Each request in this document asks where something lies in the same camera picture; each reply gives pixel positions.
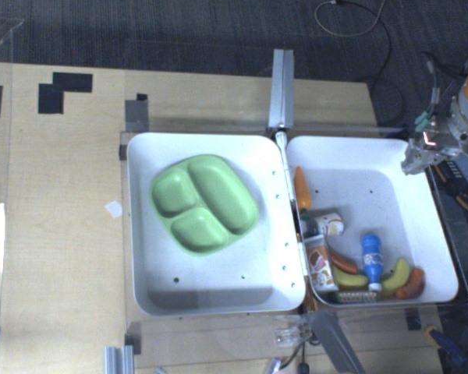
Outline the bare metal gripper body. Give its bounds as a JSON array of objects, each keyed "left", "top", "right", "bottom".
[{"left": 400, "top": 109, "right": 468, "bottom": 176}]

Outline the white plastic tray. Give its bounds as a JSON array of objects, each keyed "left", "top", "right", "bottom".
[
  {"left": 126, "top": 132, "right": 307, "bottom": 318},
  {"left": 285, "top": 135, "right": 460, "bottom": 309}
]

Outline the blue bottle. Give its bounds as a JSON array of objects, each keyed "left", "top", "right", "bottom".
[{"left": 360, "top": 234, "right": 385, "bottom": 293}]

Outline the white and orange can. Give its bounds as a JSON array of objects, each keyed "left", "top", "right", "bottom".
[{"left": 314, "top": 210, "right": 345, "bottom": 238}]

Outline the yellow banana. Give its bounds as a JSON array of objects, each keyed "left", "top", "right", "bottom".
[
  {"left": 380, "top": 258, "right": 411, "bottom": 298},
  {"left": 331, "top": 264, "right": 370, "bottom": 291}
]

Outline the red sausage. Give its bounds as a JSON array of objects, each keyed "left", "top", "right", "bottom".
[
  {"left": 327, "top": 247, "right": 360, "bottom": 275},
  {"left": 395, "top": 266, "right": 427, "bottom": 301}
]

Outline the orange carrot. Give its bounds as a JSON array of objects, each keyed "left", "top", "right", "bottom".
[{"left": 292, "top": 165, "right": 314, "bottom": 220}]

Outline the white printed bottle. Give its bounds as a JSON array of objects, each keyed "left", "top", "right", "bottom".
[{"left": 300, "top": 217, "right": 340, "bottom": 293}]

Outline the green divided plate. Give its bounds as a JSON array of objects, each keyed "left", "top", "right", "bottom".
[{"left": 149, "top": 153, "right": 261, "bottom": 255}]

